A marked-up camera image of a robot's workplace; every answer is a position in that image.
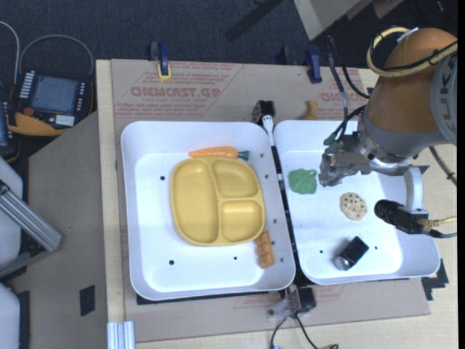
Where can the black cylinder on white bracket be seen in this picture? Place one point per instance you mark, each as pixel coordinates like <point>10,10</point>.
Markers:
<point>394,213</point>

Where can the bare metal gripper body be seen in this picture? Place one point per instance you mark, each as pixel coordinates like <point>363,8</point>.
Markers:
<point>350,156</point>

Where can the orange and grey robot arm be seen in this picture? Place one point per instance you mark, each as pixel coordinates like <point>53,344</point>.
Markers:
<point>403,96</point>

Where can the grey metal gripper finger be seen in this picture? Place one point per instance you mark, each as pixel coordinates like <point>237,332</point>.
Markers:
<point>338,179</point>
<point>325,175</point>

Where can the yellow divided plate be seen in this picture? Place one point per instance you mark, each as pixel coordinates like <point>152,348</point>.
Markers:
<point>196,198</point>

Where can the black can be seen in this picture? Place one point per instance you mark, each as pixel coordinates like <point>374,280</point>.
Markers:
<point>351,253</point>

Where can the white plastic tray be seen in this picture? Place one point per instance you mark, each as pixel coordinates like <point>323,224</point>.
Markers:
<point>319,227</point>
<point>203,267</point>

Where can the orange carrot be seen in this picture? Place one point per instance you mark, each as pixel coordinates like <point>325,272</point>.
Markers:
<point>214,152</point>

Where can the brown cardboard board red print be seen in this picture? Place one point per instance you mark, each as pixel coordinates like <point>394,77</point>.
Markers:
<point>203,93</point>

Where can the orange curved toy food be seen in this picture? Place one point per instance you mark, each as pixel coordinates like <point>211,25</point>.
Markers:
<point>311,110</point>

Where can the thin black and white rod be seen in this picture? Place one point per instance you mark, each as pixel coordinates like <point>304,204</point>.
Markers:
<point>287,209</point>

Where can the green lettuce leaf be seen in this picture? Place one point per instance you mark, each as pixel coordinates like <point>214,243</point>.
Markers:
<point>302,181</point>

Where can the orange waffle strip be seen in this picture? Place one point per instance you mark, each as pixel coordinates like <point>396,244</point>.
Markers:
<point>265,251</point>

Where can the beige chocolate chip biscuit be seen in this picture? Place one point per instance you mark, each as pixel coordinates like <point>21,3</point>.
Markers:
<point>353,206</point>

